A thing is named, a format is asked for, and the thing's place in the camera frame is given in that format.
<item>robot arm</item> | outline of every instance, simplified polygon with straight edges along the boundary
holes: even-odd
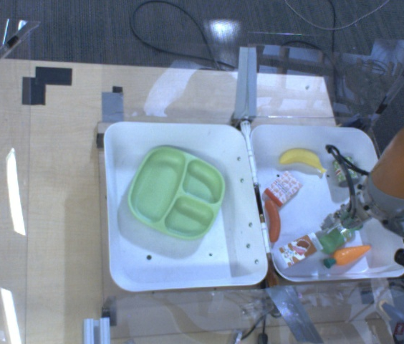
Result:
[[[349,208],[342,206],[328,218],[347,228],[355,228],[374,218],[404,238],[404,128],[392,139],[364,182],[358,185],[350,208],[351,213],[347,213]],[[404,265],[404,250],[398,250],[395,260]]]

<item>red label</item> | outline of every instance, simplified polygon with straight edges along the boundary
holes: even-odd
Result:
[[[395,326],[395,335],[404,334],[404,322],[398,322]]]

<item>toy carrot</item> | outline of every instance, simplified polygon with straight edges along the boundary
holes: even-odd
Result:
[[[324,259],[323,264],[328,269],[334,265],[347,265],[350,262],[354,262],[359,259],[362,255],[371,249],[369,245],[355,246],[355,247],[345,247],[344,249],[338,249],[332,258]]]

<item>small box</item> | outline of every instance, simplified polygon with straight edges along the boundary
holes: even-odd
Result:
[[[286,171],[272,182],[264,193],[276,203],[277,206],[282,207],[301,187],[302,184],[295,179],[290,172]]]

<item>sausage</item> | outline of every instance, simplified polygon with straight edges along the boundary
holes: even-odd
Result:
[[[272,243],[279,239],[280,235],[280,214],[276,204],[272,200],[266,200],[264,207],[269,216],[269,239]]]

